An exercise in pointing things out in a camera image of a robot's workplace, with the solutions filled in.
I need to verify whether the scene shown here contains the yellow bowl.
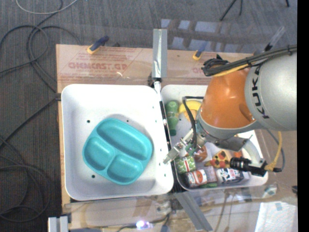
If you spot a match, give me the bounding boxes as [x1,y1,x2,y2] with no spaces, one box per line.
[178,100,202,121]

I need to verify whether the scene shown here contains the green toy vegetable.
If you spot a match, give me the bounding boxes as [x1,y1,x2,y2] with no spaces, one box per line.
[197,182,218,189]

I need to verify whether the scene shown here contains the tomato print carton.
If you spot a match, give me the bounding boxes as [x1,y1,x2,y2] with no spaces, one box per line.
[185,166,218,189]

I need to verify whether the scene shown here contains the black cylinder on white bracket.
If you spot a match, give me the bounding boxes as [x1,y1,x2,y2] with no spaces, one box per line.
[229,139,268,177]

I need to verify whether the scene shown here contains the toy pizza slice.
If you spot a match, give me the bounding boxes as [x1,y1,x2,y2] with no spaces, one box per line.
[204,150,231,169]

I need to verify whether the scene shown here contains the brown cardboard board red print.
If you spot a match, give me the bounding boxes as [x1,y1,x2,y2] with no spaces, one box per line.
[56,44,271,229]

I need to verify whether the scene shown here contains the green and white carton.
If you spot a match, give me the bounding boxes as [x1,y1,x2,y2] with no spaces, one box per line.
[174,155,197,174]

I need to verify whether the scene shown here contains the teal divided plate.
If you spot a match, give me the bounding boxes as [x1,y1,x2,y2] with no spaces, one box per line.
[82,117,154,186]

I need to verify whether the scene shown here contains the green bottle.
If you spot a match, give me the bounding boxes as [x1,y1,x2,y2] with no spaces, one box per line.
[165,100,180,137]

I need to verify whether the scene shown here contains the black block with thin wires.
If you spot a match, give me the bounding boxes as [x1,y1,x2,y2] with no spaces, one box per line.
[147,76,162,87]

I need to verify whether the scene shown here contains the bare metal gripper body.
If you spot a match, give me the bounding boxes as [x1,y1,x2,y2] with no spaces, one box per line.
[174,128,208,158]

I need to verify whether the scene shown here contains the white plastic tray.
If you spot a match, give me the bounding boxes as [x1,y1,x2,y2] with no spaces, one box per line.
[160,84,269,192]
[61,84,175,202]

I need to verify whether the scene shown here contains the brown toy bread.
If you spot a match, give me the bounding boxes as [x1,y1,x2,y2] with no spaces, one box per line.
[193,145,209,163]

